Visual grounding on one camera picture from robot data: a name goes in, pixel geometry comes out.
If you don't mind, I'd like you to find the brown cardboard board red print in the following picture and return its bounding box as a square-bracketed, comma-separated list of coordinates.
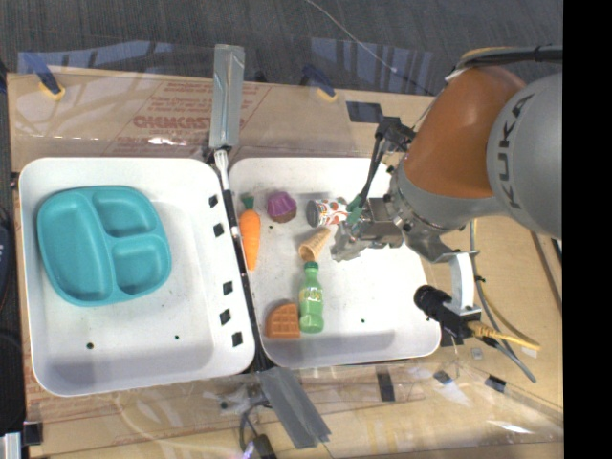
[6, 67, 563, 459]

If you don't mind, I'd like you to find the brown waffle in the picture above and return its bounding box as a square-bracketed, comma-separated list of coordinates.
[264, 302, 302, 340]

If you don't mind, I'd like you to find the white plastic tray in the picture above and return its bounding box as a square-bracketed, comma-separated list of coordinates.
[17, 156, 256, 398]
[228, 156, 443, 370]

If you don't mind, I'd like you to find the green plastic bottle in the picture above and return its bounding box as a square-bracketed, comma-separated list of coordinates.
[297, 261, 326, 335]

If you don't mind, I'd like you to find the blue divided plate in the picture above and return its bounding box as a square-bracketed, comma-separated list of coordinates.
[35, 185, 173, 308]

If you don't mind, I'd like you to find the purple cupcake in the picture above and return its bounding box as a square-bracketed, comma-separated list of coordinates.
[265, 190, 298, 225]

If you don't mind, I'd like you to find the orange carrot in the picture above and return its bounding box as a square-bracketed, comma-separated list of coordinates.
[237, 193, 263, 273]

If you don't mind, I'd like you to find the black cylinder on white bracket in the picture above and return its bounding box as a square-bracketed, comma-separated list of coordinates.
[412, 248, 484, 346]

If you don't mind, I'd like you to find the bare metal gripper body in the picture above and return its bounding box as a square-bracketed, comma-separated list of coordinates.
[352, 194, 418, 251]

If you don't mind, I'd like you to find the tan ice cream cone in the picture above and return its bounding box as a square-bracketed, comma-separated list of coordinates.
[297, 226, 333, 264]

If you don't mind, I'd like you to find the small red patterned can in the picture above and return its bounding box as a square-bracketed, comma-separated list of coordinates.
[305, 197, 350, 230]

